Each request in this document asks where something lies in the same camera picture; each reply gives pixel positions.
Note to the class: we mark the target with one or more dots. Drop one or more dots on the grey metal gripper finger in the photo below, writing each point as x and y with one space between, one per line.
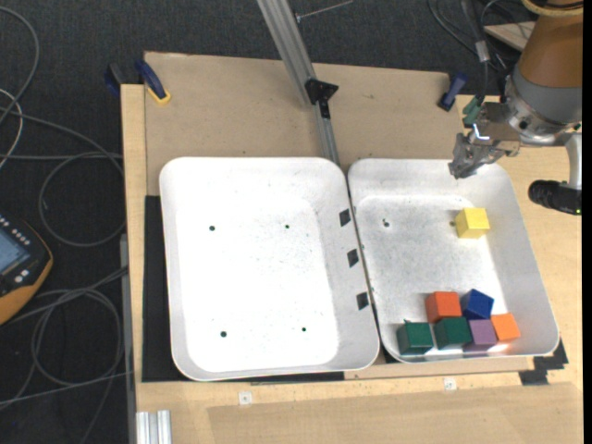
460 164
483 160

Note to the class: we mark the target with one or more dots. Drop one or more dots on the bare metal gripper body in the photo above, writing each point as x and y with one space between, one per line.
501 132

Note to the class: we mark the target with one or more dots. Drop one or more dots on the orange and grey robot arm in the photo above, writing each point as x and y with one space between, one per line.
552 49

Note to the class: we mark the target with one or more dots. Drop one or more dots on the yellow cube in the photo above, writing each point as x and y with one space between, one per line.
472 224

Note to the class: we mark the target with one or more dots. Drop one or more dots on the white plastic tray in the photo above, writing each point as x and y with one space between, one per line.
259 275
416 257

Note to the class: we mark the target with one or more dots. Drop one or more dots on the blue cube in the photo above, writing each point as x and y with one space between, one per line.
478 303

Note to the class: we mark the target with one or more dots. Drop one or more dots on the dark orange cube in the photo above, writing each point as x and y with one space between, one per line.
442 306

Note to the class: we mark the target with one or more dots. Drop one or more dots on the green cube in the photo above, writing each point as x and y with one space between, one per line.
415 338
453 333

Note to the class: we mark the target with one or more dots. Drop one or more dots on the light orange cube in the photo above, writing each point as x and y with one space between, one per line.
505 327

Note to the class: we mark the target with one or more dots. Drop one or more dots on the purple cube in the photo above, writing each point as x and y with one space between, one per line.
483 332

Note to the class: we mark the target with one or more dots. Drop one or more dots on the brown cardboard board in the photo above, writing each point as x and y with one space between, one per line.
240 109

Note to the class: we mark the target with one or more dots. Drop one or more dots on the black cylinder on white bracket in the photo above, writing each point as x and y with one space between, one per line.
552 196

